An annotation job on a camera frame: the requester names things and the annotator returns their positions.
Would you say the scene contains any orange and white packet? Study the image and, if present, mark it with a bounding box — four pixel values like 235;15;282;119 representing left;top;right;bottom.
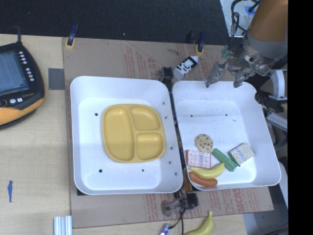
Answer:
184;149;212;169

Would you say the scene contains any yellow divided plate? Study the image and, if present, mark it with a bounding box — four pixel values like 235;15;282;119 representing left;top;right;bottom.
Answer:
101;103;167;164

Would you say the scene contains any yellow banana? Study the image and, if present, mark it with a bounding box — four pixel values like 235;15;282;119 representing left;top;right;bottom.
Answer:
185;210;214;235
190;162;225;180

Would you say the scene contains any orange patterned white carton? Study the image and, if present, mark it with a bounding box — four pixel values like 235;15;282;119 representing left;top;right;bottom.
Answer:
227;142;256;166

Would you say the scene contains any black and white milk carton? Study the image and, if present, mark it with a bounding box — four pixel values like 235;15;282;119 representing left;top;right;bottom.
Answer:
173;55;200;81

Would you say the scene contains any thin black rod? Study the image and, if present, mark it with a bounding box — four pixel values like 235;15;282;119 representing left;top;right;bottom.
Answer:
167;81;187;193

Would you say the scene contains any green toy vegetable stick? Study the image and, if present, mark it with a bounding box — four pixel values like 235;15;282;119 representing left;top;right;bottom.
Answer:
211;148;240;172

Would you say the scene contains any orange sausage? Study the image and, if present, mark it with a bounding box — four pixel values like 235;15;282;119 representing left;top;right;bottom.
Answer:
188;171;218;188

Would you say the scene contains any white plastic tray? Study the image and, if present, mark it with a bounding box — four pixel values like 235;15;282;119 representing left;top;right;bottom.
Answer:
69;75;184;196
171;80;282;191

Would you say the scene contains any black cylinder on white bracket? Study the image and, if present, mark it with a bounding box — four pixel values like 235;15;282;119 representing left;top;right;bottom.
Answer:
254;70;287;113

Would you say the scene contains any brown cardboard board red print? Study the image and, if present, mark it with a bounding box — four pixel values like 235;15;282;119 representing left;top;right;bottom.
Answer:
62;36;275;229

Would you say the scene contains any black block with wires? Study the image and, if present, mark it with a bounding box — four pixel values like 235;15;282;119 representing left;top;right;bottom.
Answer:
185;192;199;210
157;67;175;83

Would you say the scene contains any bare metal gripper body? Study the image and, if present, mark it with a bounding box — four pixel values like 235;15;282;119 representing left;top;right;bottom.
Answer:
224;36;272;76

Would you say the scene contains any beige chocolate chip biscuit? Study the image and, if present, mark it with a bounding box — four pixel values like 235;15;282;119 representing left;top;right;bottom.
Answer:
194;133;214;153

